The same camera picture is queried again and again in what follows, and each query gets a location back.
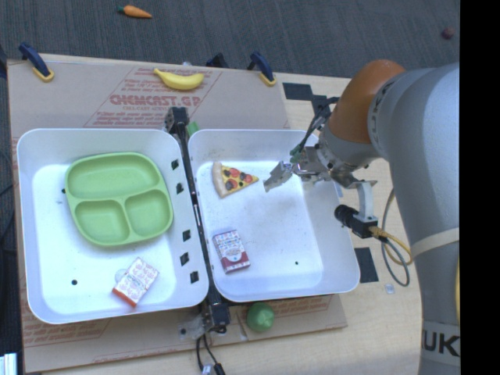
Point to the green divided plate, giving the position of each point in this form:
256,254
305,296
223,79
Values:
117,197

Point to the brown cardboard board red print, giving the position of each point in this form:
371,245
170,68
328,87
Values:
78,100

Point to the orange carrot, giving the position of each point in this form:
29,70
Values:
136,12

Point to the green ball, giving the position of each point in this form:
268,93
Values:
260,317

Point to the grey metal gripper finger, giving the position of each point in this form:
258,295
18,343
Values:
272,184
282,168

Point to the yellow banana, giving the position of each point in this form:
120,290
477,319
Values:
181,80

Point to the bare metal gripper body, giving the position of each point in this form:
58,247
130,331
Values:
314,166

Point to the black cylinder on white bracket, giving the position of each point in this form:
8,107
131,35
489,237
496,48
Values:
357,221

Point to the toy pizza slice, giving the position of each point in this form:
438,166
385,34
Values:
228,178

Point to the white plastic tray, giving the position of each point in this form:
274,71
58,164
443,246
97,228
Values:
54,248
281,233

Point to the red and white carton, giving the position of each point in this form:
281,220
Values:
231,251

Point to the thin black and white rod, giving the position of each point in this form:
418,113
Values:
194,205

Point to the purple grape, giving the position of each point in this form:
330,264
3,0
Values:
448,33

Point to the orange and white carton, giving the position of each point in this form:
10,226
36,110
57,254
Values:
136,281

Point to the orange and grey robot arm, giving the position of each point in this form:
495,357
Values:
422,139

